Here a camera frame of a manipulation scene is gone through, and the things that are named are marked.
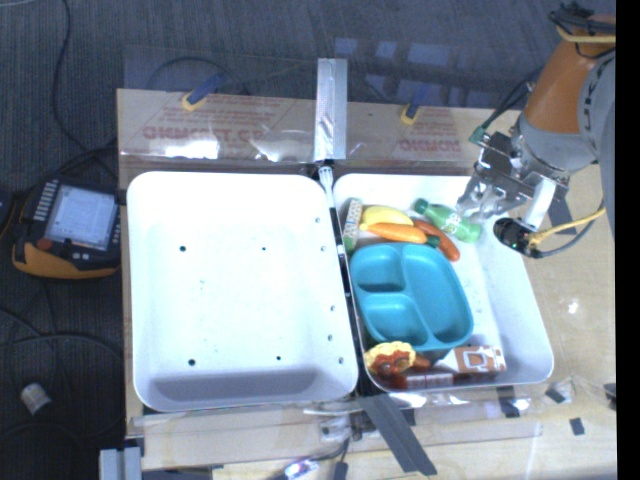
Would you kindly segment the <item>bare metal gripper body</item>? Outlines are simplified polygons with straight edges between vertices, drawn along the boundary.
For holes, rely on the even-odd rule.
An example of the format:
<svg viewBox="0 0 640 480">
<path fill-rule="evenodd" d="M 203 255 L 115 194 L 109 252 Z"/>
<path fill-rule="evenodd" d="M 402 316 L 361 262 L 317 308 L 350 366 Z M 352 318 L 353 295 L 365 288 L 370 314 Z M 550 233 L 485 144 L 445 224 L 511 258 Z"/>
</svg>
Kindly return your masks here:
<svg viewBox="0 0 640 480">
<path fill-rule="evenodd" d="M 521 134 L 483 132 L 476 143 L 481 152 L 475 174 L 486 187 L 493 186 L 504 204 L 524 204 L 534 198 L 542 181 L 554 186 L 553 199 L 562 200 L 569 190 L 569 175 L 536 157 Z"/>
</svg>

